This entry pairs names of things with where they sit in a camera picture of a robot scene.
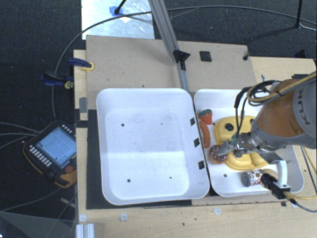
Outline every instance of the black carpet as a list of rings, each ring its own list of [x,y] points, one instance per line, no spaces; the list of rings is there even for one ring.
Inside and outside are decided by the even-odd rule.
[[[44,70],[54,71],[64,48],[81,31],[81,0],[0,0],[0,121],[44,129],[53,121],[51,87],[43,85]],[[297,15],[298,0],[165,0],[167,8],[194,5],[229,5],[260,8]],[[304,0],[302,18],[316,22],[316,0]],[[247,45],[252,56],[293,57],[305,49],[316,58],[316,31],[295,28],[296,19],[245,8],[201,8],[170,13],[178,40]],[[316,25],[301,21],[304,26]],[[59,73],[71,75],[66,58]],[[74,123],[72,90],[55,88],[56,115]],[[26,130],[0,125],[0,134]],[[0,147],[21,136],[0,136]],[[23,140],[0,149],[0,210],[41,198],[58,189],[23,157]],[[74,187],[60,190],[43,201],[11,212],[57,218],[65,207],[60,198],[71,199]],[[74,217],[69,207],[64,219]]]

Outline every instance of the black bracket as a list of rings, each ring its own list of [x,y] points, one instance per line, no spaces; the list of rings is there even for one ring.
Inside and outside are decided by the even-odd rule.
[[[180,50],[174,50],[173,55],[174,55],[175,61],[177,63],[180,62],[181,70],[186,70],[185,60],[190,56],[190,54],[186,52],[182,52]]]
[[[301,28],[301,11],[302,11],[303,0],[299,0],[298,9],[297,9],[297,19],[296,19],[296,28]]]

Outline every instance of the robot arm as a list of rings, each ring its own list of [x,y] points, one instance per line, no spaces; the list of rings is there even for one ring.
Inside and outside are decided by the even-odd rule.
[[[217,154],[274,152],[287,145],[316,149],[316,72],[299,81],[282,81],[264,98],[253,97],[257,86],[249,89],[248,99],[263,107],[251,131],[226,141]]]

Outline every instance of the toy sausage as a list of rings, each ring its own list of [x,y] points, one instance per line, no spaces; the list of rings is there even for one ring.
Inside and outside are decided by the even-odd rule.
[[[199,127],[203,133],[204,147],[208,148],[210,146],[210,132],[209,132],[209,129],[207,127],[207,124],[204,121],[200,121]]]

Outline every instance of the black clip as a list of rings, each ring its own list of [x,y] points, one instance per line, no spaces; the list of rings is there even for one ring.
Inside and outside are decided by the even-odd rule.
[[[173,55],[174,55],[175,61],[177,63],[180,62],[181,70],[186,70],[185,60],[190,56],[190,54],[186,52],[182,52],[180,50],[174,50]]]

